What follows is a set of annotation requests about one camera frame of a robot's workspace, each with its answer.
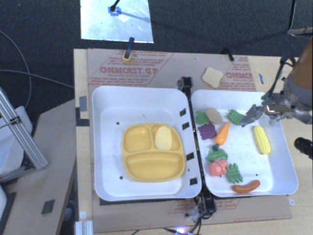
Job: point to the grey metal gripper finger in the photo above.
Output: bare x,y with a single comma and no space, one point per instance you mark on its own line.
254,110
249,121

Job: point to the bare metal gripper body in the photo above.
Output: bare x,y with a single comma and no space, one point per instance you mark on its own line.
281,108

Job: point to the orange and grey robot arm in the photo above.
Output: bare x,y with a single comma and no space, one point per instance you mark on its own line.
304,67

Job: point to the green lettuce leaf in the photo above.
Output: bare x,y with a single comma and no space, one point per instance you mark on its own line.
216,154
234,174
200,118
235,117

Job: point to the yellow corn cob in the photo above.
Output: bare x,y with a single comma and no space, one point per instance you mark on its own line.
262,140

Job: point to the orange carrot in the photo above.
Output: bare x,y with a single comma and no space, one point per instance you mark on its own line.
223,134

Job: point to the tan oval biscuit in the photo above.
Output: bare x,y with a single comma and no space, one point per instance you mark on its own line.
214,116

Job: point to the white plastic tray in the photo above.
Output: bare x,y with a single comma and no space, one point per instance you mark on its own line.
247,160
112,155

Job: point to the purple grapes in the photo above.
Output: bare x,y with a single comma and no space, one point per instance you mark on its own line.
207,131

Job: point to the pale yellow bread slice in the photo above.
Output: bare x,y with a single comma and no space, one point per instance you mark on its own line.
212,77

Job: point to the thin black rod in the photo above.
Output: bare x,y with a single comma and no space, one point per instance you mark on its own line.
195,131

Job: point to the orange red sausage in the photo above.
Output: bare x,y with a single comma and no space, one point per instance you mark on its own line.
245,187

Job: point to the pale yellow oval potato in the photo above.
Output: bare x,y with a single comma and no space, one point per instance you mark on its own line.
163,138

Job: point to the yellow divided plate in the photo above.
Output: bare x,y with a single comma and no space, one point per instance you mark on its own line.
151,164

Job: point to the brown cardboard board red print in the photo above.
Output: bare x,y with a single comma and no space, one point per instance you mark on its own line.
146,67

